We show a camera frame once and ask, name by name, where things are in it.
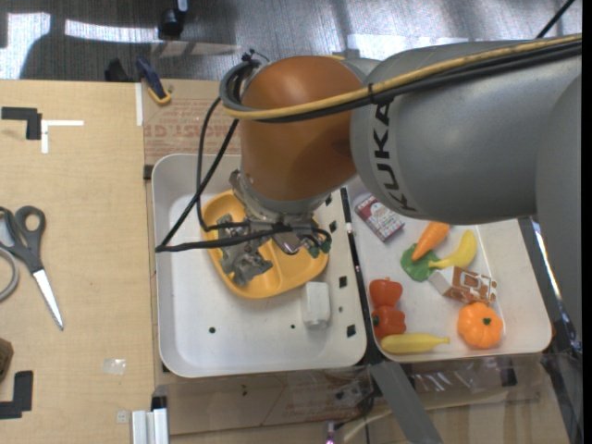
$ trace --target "white tray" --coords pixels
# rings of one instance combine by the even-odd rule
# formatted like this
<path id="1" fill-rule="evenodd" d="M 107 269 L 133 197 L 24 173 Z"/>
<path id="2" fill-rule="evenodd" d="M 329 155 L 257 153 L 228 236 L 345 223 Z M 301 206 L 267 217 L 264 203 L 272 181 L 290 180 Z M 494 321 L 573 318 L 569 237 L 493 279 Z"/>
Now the white tray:
<path id="1" fill-rule="evenodd" d="M 204 157 L 203 174 L 212 160 L 213 156 Z M 157 244 L 195 192 L 196 161 L 192 154 L 173 154 L 154 166 Z M 228 177 L 239 162 L 239 156 L 224 156 L 203 204 L 230 189 Z M 315 215 L 325 228 L 332 221 L 337 225 L 327 268 L 317 279 L 327 282 L 330 290 L 331 319 L 324 330 L 307 329 L 302 322 L 301 288 L 269 299 L 244 299 L 218 276 L 207 251 L 156 255 L 160 355 L 171 372 L 226 376 L 337 368 L 360 361 L 367 342 L 339 193 Z M 201 239 L 193 210 L 169 244 Z"/>
<path id="2" fill-rule="evenodd" d="M 463 232 L 471 228 L 477 235 L 479 248 L 467 268 L 498 282 L 498 299 L 492 307 L 504 322 L 503 338 L 495 347 L 478 350 L 468 346 L 456 332 L 456 321 L 463 304 L 441 296 L 428 280 L 412 280 L 401 267 L 403 251 L 417 242 L 427 223 L 402 216 L 405 226 L 383 242 L 353 211 L 353 207 L 369 195 L 359 178 L 349 183 L 348 192 L 355 244 L 366 287 L 375 278 L 390 277 L 399 281 L 403 294 L 398 307 L 406 315 L 407 332 L 450 337 L 450 344 L 440 344 L 432 351 L 396 355 L 383 351 L 386 357 L 401 363 L 431 362 L 540 352 L 549 345 L 549 316 L 516 220 L 478 227 L 454 226 L 448 238 L 438 246 L 438 256 L 443 258 L 454 251 Z"/>

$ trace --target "wooden board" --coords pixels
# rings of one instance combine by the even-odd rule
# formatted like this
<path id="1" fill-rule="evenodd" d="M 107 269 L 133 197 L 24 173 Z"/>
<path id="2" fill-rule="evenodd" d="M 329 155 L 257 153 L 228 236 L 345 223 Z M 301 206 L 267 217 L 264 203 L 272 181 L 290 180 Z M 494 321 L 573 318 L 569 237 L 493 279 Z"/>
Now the wooden board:
<path id="1" fill-rule="evenodd" d="M 150 409 L 154 391 L 135 86 L 2 80 L 0 105 L 84 122 L 50 127 L 43 154 L 24 121 L 0 120 L 0 204 L 44 210 L 42 258 L 64 318 L 60 331 L 20 264 L 17 289 L 0 303 L 0 337 L 15 350 L 0 401 L 12 400 L 14 373 L 32 370 L 32 410 L 0 422 L 2 440 L 129 442 L 125 412 Z"/>

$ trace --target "white sticker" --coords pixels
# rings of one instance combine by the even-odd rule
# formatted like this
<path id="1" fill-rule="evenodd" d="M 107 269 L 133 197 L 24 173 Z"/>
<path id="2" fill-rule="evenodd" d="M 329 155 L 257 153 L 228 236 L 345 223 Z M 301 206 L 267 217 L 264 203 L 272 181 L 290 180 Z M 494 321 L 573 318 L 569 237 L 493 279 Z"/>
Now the white sticker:
<path id="1" fill-rule="evenodd" d="M 49 153 L 50 127 L 82 127 L 84 120 L 42 120 L 41 121 L 41 153 Z"/>
<path id="2" fill-rule="evenodd" d="M 115 422 L 125 425 L 130 422 L 131 413 L 128 410 L 119 410 L 115 415 Z"/>
<path id="3" fill-rule="evenodd" d="M 126 372 L 126 359 L 105 359 L 103 373 L 108 375 L 123 375 Z"/>

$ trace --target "scissor blade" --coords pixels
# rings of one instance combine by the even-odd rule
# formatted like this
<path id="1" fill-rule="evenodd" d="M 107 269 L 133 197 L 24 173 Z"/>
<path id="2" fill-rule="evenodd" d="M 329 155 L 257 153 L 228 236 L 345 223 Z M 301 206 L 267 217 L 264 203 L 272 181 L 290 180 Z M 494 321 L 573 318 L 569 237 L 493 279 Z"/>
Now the scissor blade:
<path id="1" fill-rule="evenodd" d="M 37 285 L 41 290 L 41 294 L 45 299 L 45 303 L 49 308 L 50 313 L 54 317 L 55 323 L 60 328 L 60 330 L 64 330 L 64 321 L 62 321 L 62 315 L 59 313 L 59 309 L 57 308 L 57 301 L 56 296 L 54 296 L 54 292 L 52 291 L 52 287 L 49 284 L 49 278 L 45 273 L 45 270 L 39 270 L 33 273 L 34 278 L 37 280 Z"/>

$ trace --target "gray carpet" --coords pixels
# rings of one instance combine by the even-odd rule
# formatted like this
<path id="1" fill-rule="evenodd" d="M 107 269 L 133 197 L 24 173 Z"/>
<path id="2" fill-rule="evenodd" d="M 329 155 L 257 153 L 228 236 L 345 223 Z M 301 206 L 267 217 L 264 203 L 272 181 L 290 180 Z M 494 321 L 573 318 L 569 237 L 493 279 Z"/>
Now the gray carpet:
<path id="1" fill-rule="evenodd" d="M 163 78 L 219 80 L 249 48 L 278 59 L 358 49 L 382 58 L 419 45 L 533 38 L 565 0 L 189 0 L 178 41 L 159 39 L 176 0 L 0 0 L 0 79 L 131 77 L 149 58 Z M 582 30 L 576 0 L 549 31 Z"/>

